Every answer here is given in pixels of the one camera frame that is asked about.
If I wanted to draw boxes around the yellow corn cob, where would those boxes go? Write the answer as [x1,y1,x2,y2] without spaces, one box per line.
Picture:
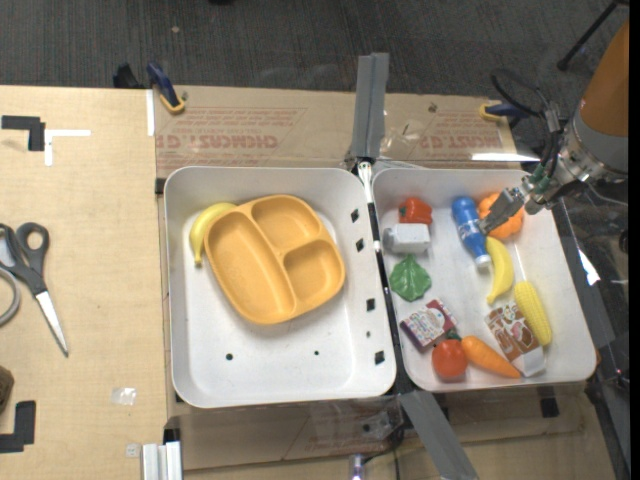
[513,280,554,348]

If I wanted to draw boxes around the red tomato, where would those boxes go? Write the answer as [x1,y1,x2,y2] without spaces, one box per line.
[431,330,470,383]

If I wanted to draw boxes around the orange carrot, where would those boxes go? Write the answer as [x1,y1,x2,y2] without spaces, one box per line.
[460,335,523,380]

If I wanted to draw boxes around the brown cardboard board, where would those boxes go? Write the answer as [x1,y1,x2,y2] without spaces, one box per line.
[152,85,601,472]

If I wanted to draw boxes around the yellow banana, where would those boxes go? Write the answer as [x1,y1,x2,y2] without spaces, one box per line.
[188,202,239,268]
[484,236,516,306]

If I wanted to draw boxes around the grey and white carton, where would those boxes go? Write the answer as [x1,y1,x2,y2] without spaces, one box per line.
[382,223,432,256]

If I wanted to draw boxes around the brown and white carton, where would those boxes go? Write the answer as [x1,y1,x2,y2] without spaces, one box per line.
[483,301,548,379]

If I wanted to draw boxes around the green lettuce leaf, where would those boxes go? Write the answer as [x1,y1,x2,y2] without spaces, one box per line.
[388,253,433,303]

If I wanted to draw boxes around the red bell pepper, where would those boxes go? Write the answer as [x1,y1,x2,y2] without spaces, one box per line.
[398,197,434,226]

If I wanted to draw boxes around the white plastic tray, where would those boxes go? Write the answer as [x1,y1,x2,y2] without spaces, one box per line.
[371,167,598,394]
[163,166,398,410]

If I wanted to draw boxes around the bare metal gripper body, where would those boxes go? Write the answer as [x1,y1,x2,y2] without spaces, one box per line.
[519,143,629,217]

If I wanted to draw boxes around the blue bottle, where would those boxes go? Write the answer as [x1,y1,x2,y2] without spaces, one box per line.
[451,196,493,270]

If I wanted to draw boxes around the orange pumpkin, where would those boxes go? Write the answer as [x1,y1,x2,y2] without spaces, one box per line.
[476,192,526,241]

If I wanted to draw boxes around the orange divided plate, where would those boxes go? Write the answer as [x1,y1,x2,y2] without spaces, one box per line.
[203,194,347,326]

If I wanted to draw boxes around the white and purple carton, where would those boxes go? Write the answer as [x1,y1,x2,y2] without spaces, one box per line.
[399,298,458,354]

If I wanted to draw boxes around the grey scissors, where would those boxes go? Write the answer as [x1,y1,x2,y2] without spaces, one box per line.
[0,221,70,358]

